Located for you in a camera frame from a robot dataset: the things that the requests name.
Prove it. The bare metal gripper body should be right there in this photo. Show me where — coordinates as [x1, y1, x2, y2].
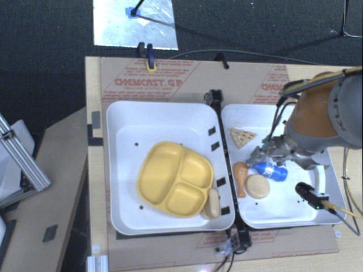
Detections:
[262, 135, 332, 171]

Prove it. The blue bottle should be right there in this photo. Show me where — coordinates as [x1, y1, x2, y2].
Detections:
[251, 161, 288, 182]

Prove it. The toy pizza slice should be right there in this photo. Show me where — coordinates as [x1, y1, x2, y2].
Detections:
[229, 127, 258, 150]

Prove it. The orange toy chicken drumstick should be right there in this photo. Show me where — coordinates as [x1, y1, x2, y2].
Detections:
[232, 161, 250, 199]

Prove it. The thin black rod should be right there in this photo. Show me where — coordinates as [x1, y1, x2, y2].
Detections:
[213, 102, 245, 232]

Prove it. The round beige toy biscuit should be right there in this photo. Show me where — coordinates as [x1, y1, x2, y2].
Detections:
[244, 173, 271, 200]

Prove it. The white plastic tray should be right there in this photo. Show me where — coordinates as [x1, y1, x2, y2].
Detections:
[220, 103, 348, 230]
[105, 100, 237, 236]

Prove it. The beige toy bread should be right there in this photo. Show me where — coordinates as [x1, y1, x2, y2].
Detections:
[202, 188, 221, 220]

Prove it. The yellow divided plate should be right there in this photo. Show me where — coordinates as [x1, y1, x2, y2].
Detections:
[136, 141, 214, 218]

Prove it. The brown cardboard board red print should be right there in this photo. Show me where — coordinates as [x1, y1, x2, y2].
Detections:
[99, 56, 340, 269]

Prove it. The black cylinder on white bracket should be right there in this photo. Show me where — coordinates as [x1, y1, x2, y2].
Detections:
[294, 165, 330, 210]

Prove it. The black block with thin wires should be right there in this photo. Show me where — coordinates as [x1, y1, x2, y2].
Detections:
[204, 89, 225, 106]
[236, 227, 252, 249]

